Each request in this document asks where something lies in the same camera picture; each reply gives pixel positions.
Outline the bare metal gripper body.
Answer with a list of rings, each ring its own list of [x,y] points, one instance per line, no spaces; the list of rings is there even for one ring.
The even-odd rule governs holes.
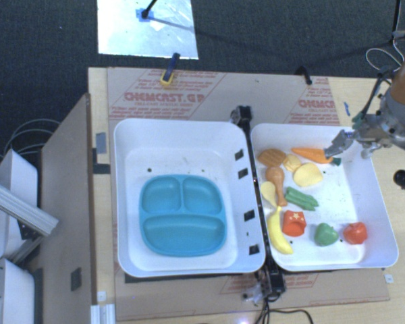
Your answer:
[[[354,139],[364,142],[378,142],[382,148],[396,146],[405,151],[405,125],[388,113],[359,113],[352,119]]]

